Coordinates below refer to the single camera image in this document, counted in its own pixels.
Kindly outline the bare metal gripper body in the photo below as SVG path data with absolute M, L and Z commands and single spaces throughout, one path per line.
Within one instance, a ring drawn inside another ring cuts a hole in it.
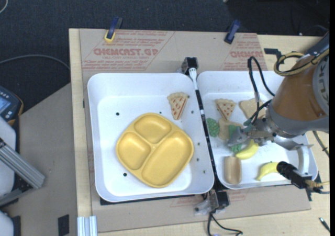
M 250 131 L 247 132 L 248 138 L 259 146 L 265 145 L 268 141 L 273 142 L 277 134 L 277 126 L 271 118 L 257 119 L 251 123 Z

